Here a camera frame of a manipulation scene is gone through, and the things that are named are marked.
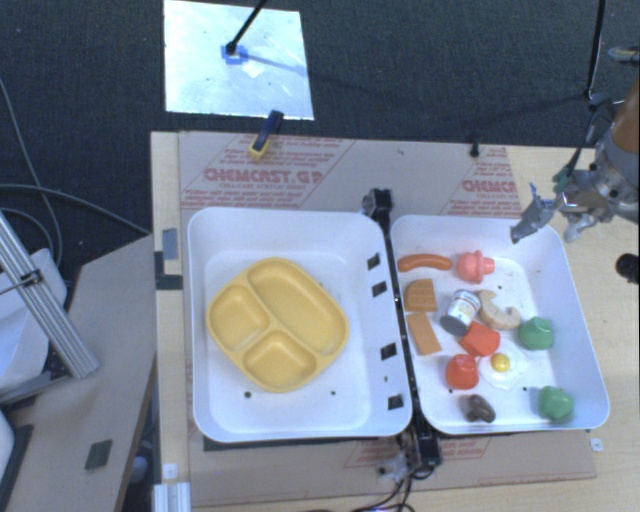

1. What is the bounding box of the brown cardboard board red print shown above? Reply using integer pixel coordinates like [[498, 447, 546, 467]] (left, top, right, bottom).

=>
[[177, 130, 599, 490]]

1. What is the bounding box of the thin black rod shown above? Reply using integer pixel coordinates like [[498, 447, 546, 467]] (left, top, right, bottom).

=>
[[375, 199, 435, 454]]

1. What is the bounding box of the orange toy pepper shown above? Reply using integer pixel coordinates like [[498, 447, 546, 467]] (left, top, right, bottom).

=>
[[445, 353, 481, 392]]

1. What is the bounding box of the small white can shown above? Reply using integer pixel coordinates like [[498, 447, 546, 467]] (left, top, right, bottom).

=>
[[439, 289, 483, 337]]

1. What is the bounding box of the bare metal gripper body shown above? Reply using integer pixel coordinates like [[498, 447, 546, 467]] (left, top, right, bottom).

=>
[[554, 168, 640, 226]]

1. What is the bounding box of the white plastic tray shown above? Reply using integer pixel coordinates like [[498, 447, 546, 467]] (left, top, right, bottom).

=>
[[186, 206, 414, 444], [389, 214, 612, 436]]

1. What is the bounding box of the orange toy biscuit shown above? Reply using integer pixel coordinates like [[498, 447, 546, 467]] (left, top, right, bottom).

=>
[[405, 311, 444, 357]]

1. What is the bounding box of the toy fried egg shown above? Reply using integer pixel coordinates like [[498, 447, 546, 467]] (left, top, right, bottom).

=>
[[479, 344, 532, 392]]

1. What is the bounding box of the brown toy mushroom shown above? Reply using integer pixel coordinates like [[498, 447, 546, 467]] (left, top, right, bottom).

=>
[[459, 393, 498, 424]]

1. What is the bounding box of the beige toy croissant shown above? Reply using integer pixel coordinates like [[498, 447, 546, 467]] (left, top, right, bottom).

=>
[[476, 289, 523, 332]]

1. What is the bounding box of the black block with wires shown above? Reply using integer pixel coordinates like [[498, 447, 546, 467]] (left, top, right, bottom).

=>
[[398, 430, 444, 477], [361, 187, 395, 217]]

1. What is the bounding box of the pink toy cupcake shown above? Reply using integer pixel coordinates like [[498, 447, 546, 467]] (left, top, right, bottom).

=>
[[455, 249, 497, 283]]

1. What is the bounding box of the green toy pepper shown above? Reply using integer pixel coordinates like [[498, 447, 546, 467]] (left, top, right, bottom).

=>
[[537, 385, 575, 422], [516, 315, 554, 352]]

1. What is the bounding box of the yellow divided plate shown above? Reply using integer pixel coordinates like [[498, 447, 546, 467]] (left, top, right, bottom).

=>
[[204, 256, 351, 394]]

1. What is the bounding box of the brown toy waffle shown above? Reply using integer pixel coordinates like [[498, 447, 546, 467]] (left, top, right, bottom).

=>
[[402, 278, 439, 314]]

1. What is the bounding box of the orange toy sausage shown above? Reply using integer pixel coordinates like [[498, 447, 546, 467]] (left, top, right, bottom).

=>
[[396, 252, 453, 274]]

